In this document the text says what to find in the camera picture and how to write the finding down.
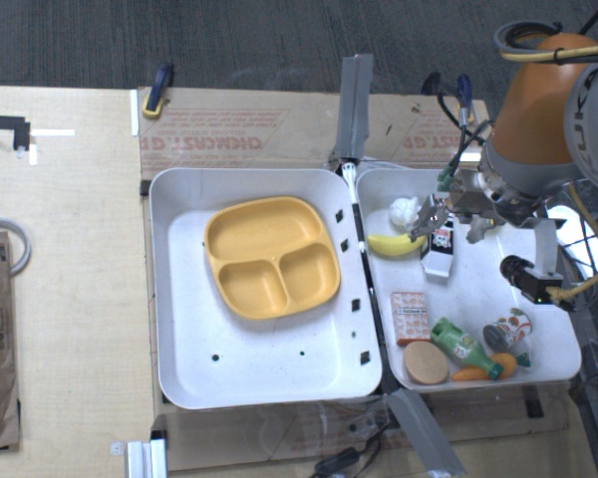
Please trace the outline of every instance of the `banana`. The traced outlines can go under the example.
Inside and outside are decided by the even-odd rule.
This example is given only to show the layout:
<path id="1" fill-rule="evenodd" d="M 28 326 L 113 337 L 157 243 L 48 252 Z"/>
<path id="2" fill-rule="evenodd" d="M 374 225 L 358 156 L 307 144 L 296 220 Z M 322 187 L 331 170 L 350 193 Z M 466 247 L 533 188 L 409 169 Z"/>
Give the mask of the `banana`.
<path id="1" fill-rule="evenodd" d="M 371 234 L 366 238 L 370 249 L 380 255 L 398 257 L 418 250 L 426 242 L 427 237 L 422 235 L 412 242 L 408 234 L 397 236 Z"/>

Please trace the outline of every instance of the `carrot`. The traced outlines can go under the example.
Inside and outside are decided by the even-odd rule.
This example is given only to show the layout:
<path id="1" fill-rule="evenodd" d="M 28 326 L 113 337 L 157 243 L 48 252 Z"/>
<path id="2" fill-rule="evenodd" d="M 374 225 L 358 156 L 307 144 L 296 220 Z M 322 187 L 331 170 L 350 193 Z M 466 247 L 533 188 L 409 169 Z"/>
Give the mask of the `carrot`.
<path id="1" fill-rule="evenodd" d="M 492 361 L 502 366 L 502 372 L 498 378 L 506 378 L 516 370 L 516 358 L 510 353 L 497 353 L 489 357 Z M 489 379 L 487 372 L 479 366 L 466 366 L 451 375 L 451 380 L 482 380 Z"/>

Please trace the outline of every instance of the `beige tabletop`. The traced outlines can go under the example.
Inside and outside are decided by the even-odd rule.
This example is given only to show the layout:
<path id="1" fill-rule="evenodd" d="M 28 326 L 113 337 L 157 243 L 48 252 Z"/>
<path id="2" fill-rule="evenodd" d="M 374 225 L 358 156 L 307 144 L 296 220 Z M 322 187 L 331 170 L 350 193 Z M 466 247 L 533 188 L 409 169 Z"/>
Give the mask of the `beige tabletop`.
<path id="1" fill-rule="evenodd" d="M 0 452 L 0 477 L 122 477 L 116 443 L 149 438 L 150 313 L 131 108 L 130 91 L 0 87 L 0 115 L 49 131 L 36 138 L 31 165 L 0 130 L 0 217 L 20 223 L 33 249 L 13 280 L 21 437 Z M 563 406 L 561 430 L 457 443 L 469 476 L 596 476 L 578 411 Z M 411 448 L 398 455 L 367 476 L 428 476 Z M 184 474 L 302 477 L 313 464 Z"/>

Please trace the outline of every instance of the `beige round object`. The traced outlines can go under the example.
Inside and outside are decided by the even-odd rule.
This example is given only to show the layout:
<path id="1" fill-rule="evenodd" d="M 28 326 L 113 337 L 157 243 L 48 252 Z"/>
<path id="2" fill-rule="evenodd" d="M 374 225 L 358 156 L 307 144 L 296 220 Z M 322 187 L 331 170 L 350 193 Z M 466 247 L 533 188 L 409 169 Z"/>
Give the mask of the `beige round object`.
<path id="1" fill-rule="evenodd" d="M 403 351 L 410 378 L 421 384 L 439 384 L 448 377 L 446 355 L 430 342 L 412 342 Z"/>

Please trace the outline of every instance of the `yellow plate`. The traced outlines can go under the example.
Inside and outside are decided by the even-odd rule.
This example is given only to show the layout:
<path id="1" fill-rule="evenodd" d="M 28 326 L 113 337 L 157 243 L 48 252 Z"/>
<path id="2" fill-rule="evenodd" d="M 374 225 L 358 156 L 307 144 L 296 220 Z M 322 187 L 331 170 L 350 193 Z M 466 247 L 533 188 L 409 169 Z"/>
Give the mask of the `yellow plate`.
<path id="1" fill-rule="evenodd" d="M 330 236 L 299 198 L 261 198 L 218 211 L 206 223 L 204 246 L 223 300 L 247 319 L 303 312 L 339 289 Z"/>

